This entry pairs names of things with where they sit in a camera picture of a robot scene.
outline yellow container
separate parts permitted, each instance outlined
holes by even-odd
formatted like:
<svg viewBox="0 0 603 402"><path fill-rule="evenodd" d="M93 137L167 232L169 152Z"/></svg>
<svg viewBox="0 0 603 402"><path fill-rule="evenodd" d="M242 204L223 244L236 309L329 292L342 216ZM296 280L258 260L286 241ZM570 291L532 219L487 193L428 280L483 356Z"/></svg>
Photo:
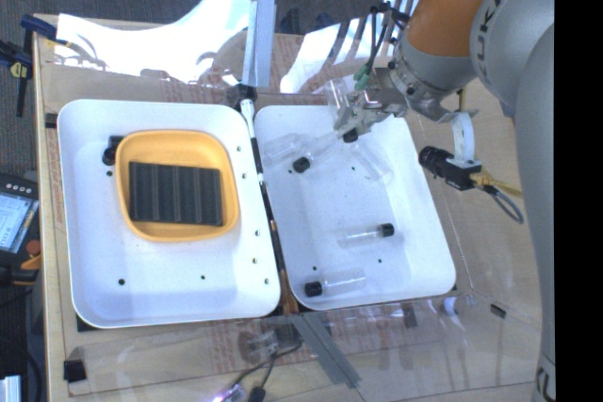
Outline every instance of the yellow container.
<svg viewBox="0 0 603 402"><path fill-rule="evenodd" d="M223 224L209 226L132 220L128 209L130 162L218 169ZM238 196L228 152L217 139L207 133L181 130L138 131L120 142L115 166L123 217L130 229L142 238L157 242L203 240L227 233L238 221Z"/></svg>

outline white tray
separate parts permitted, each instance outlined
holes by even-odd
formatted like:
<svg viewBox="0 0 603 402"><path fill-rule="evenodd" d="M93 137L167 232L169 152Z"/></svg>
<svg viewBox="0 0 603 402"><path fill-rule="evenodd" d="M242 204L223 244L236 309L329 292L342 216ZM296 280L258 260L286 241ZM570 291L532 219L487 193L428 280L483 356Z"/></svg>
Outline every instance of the white tray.
<svg viewBox="0 0 603 402"><path fill-rule="evenodd" d="M332 130L328 106L269 106L256 116L260 152L289 133L318 136ZM299 174L291 162L265 167L287 276L295 297L312 310L384 303L448 292L456 271L407 123L388 118L361 137L392 169L390 181L372 181L339 142L322 164ZM369 246L342 248L341 229L394 224L395 233ZM364 288L308 297L303 287L328 272L361 268Z"/></svg>
<svg viewBox="0 0 603 402"><path fill-rule="evenodd" d="M241 208L234 229L178 243L129 230L102 156L109 136L150 129L203 131L224 145ZM73 305L85 322L108 329L257 317L276 307L281 288L269 225L239 113L222 105L78 100L60 111L58 139Z"/></svg>

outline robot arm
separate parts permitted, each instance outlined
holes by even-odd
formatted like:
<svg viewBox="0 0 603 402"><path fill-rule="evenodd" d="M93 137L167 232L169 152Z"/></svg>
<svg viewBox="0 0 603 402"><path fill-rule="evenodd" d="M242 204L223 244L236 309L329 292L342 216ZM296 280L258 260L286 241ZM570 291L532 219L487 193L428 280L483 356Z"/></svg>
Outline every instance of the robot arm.
<svg viewBox="0 0 603 402"><path fill-rule="evenodd" d="M554 401L553 238L554 0L419 0L389 71L339 109L335 130L362 135L407 108L435 122L457 113L440 102L479 77L514 112L519 174L541 286L542 342L534 402Z"/></svg>

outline transparent plastic sheet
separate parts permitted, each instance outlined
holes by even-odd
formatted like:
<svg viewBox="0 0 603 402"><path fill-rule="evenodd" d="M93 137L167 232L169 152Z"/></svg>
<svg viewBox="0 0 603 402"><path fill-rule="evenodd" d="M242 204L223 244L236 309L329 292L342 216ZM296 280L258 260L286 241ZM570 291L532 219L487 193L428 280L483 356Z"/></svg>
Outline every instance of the transparent plastic sheet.
<svg viewBox="0 0 603 402"><path fill-rule="evenodd" d="M108 0L94 0L93 5L64 0L60 11L99 19L99 24L117 29L140 30L178 23L203 2L151 0L148 10L140 13L136 12L137 0L124 1L131 10L111 7ZM282 17L288 6L280 8ZM270 88L260 89L257 108L273 104L325 104L322 87L326 81L344 78L351 84L369 52L368 20L368 17L355 18L305 35L277 32ZM211 49L203 50L219 51L231 38L224 37L222 44L217 42ZM110 72L94 62L69 65L77 59L65 64L65 60L54 58L54 52L54 45L41 42L45 59L41 66L46 82L44 101L49 113L56 114L65 103L79 97L222 104L226 90L232 86L223 75L210 75L213 63L209 60L202 59L205 71L179 74L189 78L200 72L203 78L207 73L204 83L198 78L189 83L170 70L165 71L167 77L149 77L139 75L141 70L139 74ZM386 60L387 51L383 51L376 65ZM86 69L85 79L82 69ZM475 99L479 105L471 104L472 92L477 93ZM469 86L467 103L481 111L474 119L478 157L486 161L485 166L497 177L518 184L511 122L503 119L494 98L483 95L481 85ZM418 150L424 145L452 150L449 126L436 125L413 113L406 120ZM49 144L57 146L53 139ZM55 168L52 176L56 188L57 239L64 242L60 171L57 160L54 162L53 165L51 161L51 168ZM298 352L275 365L267 385L267 400L288 397L290 401L385 402L532 380L540 341L540 308L528 227L512 223L483 193L476 190L461 193L429 176L428 183L457 270L457 284L450 297L311 313L328 328L359 376L357 386L335 383L320 364L316 351L304 344ZM69 303L70 275L64 243L57 243L57 254L66 353L70 359L80 358L87 370L86 380L69 384L72 395L116 394L121 390L128 392L133 400L145 397L156 400L162 396L213 400L254 364L245 360L236 346L238 335L265 333L266 326L284 319L268 317L240 323L211 322L108 332L78 330ZM229 362L221 362L218 367L220 357ZM258 381L263 373L264 370L258 370L245 378L245 388L249 391L251 383Z"/></svg>

